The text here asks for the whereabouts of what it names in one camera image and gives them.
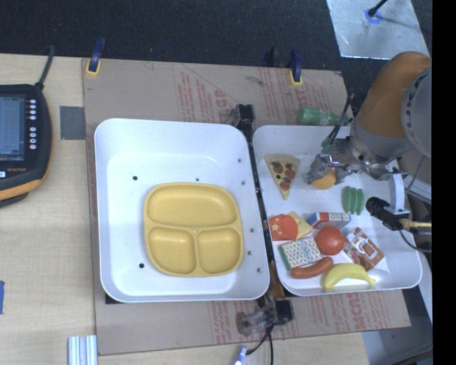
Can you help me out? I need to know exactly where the red tomato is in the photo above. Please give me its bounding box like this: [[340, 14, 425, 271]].
[[315, 225, 346, 256]]

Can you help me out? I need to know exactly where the yellow cheese slice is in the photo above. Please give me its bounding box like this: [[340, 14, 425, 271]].
[[287, 211, 314, 241]]

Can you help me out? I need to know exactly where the toy pizza slice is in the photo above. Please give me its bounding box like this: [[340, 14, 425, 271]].
[[263, 153, 302, 202]]

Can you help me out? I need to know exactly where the brown and white carton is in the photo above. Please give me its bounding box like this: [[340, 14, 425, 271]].
[[343, 227, 386, 272]]

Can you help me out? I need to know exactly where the yellow banana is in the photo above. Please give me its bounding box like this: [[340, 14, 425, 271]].
[[322, 262, 377, 290]]

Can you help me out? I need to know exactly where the white plastic tray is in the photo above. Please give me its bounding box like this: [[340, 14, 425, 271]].
[[93, 117, 271, 304], [251, 124, 424, 297]]

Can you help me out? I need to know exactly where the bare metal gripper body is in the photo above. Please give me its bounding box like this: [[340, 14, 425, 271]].
[[328, 136, 397, 181]]

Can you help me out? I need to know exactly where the orange round toy food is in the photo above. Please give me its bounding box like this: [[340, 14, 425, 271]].
[[311, 169, 337, 191]]

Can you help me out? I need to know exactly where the black block with thin wires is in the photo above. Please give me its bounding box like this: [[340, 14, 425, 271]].
[[232, 103, 257, 129], [264, 297, 295, 325]]

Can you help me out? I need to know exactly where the green and white patterned box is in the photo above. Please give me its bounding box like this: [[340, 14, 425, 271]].
[[277, 235, 324, 271]]

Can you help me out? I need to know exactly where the yellow divided plate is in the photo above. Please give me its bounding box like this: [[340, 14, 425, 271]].
[[142, 181, 245, 278]]

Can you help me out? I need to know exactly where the red-brown sausage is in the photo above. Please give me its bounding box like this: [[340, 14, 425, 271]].
[[290, 255, 334, 280]]

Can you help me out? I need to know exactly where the small white red blue carton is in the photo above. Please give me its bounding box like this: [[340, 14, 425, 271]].
[[306, 211, 352, 230]]

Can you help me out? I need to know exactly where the green pea pod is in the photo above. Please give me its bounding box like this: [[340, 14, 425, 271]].
[[340, 185, 366, 217]]

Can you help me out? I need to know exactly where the green plastic bottle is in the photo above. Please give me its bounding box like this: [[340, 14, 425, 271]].
[[296, 106, 350, 127]]

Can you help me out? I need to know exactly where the red packet with yellow star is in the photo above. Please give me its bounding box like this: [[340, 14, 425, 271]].
[[268, 213, 301, 243]]

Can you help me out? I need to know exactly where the brown cardboard board red print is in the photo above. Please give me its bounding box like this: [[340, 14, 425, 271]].
[[81, 58, 413, 357]]

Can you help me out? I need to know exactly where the black cylinder on white bracket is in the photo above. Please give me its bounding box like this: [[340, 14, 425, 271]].
[[365, 170, 412, 232]]

